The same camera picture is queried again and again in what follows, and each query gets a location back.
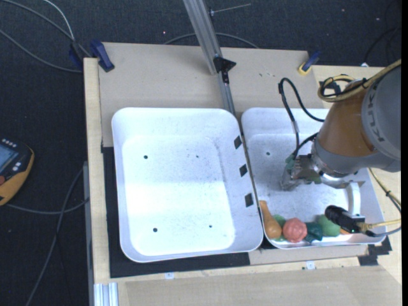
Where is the orange toy squash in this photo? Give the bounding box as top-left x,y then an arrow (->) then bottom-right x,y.
258,200 -> 283,240

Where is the light green toy vegetable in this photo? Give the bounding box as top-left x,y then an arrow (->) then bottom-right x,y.
271,214 -> 287,243

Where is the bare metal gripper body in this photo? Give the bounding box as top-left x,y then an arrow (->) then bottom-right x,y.
288,154 -> 349,190

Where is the black cylinder on white bracket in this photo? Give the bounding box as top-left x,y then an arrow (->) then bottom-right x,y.
324,180 -> 367,235

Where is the brown cardboard board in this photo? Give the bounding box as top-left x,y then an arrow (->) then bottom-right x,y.
97,41 -> 370,266

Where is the dark green toy vegetable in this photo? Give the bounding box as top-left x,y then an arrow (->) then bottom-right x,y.
304,222 -> 324,243

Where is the pink round toy fruit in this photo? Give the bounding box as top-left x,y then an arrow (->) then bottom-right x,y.
282,217 -> 309,244

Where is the white plastic tray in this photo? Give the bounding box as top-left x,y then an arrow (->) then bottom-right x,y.
110,106 -> 265,263
240,106 -> 388,251

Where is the green round toy vegetable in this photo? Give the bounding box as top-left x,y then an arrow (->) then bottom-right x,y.
317,214 -> 342,238

